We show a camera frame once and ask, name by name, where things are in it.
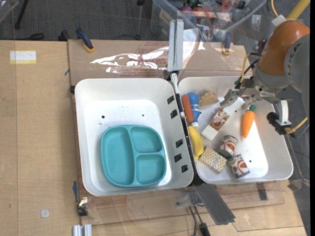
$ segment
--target soda can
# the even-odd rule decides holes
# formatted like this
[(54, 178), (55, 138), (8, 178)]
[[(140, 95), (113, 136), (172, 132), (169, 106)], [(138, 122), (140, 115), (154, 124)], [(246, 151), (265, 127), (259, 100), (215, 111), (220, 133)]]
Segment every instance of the soda can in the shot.
[(247, 168), (245, 161), (243, 160), (242, 155), (235, 155), (229, 159), (228, 164), (230, 165), (236, 178), (243, 177), (250, 173), (250, 170)]
[(230, 159), (234, 154), (237, 144), (238, 144), (238, 140), (236, 137), (231, 136), (231, 135), (226, 135), (223, 137), (218, 153), (224, 156), (226, 159)]

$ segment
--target clear plastic bin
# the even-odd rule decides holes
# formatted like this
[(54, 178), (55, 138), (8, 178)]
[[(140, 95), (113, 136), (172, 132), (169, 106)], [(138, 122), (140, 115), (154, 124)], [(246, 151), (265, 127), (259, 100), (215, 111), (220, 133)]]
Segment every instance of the clear plastic bin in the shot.
[[(252, 10), (241, 20), (235, 22), (226, 28), (226, 31), (234, 29), (236, 26), (243, 23), (246, 19), (251, 17), (257, 10), (259, 10), (267, 0), (245, 0), (246, 5)], [(150, 30), (160, 39), (169, 39), (169, 22), (172, 19), (182, 18), (184, 20), (184, 29), (197, 28), (197, 25), (193, 24), (189, 18), (179, 11), (176, 7), (170, 4), (167, 0), (153, 0)]]

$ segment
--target yellow pole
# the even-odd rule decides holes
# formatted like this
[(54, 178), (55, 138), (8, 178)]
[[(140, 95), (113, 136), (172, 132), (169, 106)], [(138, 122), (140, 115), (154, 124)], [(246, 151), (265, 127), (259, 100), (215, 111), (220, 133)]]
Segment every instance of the yellow pole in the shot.
[(286, 19), (287, 20), (296, 20), (310, 3), (311, 3), (311, 0), (299, 0), (299, 2), (291, 10), (291, 12), (286, 17)]

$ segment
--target black tripod leg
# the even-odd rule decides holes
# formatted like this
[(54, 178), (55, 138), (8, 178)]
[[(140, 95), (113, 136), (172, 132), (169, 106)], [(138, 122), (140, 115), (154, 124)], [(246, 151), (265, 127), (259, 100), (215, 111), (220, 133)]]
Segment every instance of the black tripod leg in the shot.
[(23, 6), (22, 6), (20, 15), (19, 15), (19, 17), (18, 17), (18, 20), (17, 20), (16, 23), (14, 24), (14, 28), (15, 28), (16, 30), (18, 30), (18, 29), (20, 28), (20, 23), (21, 23), (21, 20), (22, 20), (22, 18), (23, 18), (23, 15), (24, 15), (26, 6), (28, 5), (28, 2), (29, 2), (29, 0), (24, 0), (24, 3), (23, 3)]

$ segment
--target gray floor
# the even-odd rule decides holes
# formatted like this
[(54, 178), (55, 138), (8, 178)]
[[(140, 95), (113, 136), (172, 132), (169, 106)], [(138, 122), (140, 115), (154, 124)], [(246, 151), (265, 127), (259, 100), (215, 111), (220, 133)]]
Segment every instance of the gray floor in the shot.
[[(121, 34), (137, 34), (139, 7), (137, 0), (30, 0), (22, 18), (21, 28), (13, 31), (24, 0), (14, 10), (14, 18), (0, 24), (0, 39), (25, 38), (33, 33), (43, 32), (44, 40), (57, 41), (62, 30), (67, 30), (71, 38), (76, 38), (77, 27), (84, 29), (91, 39), (132, 39), (119, 37)], [(275, 0), (279, 14), (286, 16), (299, 0)], [(141, 21), (141, 38), (158, 40), (150, 31), (152, 0), (145, 0)], [(266, 6), (257, 12), (264, 19), (273, 19)], [(300, 15), (299, 20), (310, 27), (310, 6)], [(268, 37), (268, 29), (261, 28), (262, 35)], [(244, 45), (252, 45), (248, 36), (243, 36)], [(301, 95), (289, 87), (281, 93), (283, 98), (293, 99), (289, 103), (290, 120), (297, 124), (303, 117)], [(309, 128), (297, 138), (287, 138), (294, 163), (292, 189), (308, 235), (311, 235), (310, 220), (310, 147)]]

